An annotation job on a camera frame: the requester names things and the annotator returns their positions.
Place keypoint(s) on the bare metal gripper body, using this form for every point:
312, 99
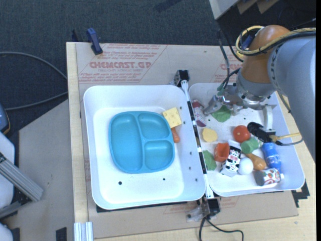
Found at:
250, 101

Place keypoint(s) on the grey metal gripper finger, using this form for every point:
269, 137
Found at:
210, 107
237, 109

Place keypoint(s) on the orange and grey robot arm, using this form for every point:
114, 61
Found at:
291, 66

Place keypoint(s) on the green lettuce leaf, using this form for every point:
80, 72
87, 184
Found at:
222, 114
209, 161

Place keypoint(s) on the red and white packet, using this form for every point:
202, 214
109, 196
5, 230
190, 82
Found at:
198, 114

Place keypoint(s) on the red tomato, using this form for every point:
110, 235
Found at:
241, 133

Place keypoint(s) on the yellow round slice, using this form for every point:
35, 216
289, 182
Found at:
209, 135

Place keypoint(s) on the thin black and white rod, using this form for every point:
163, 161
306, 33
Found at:
198, 142

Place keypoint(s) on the green cylinder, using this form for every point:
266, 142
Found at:
249, 145

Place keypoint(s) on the yellow cheese wedge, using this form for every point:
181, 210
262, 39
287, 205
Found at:
172, 117

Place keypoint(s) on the orange carrot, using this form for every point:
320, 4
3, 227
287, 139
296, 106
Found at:
175, 135

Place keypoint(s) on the orange-red cup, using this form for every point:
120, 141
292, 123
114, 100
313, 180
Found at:
221, 152

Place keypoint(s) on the cow print milk carton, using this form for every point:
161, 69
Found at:
232, 161

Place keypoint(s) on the orange-brown drumstick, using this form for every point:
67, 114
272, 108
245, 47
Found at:
258, 162

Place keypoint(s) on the white egg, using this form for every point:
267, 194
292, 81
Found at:
245, 166

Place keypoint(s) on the blue bottle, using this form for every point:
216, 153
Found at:
272, 157

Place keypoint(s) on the brown cardboard board, red print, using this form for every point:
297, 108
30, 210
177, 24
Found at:
150, 64

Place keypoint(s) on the tomato print can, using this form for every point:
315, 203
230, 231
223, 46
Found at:
270, 176

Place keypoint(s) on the white plastic tray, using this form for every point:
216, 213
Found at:
288, 169
140, 189

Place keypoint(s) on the blue divided plate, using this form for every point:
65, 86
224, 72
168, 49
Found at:
125, 139

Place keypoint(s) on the black cylinder on white bracket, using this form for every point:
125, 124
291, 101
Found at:
260, 132

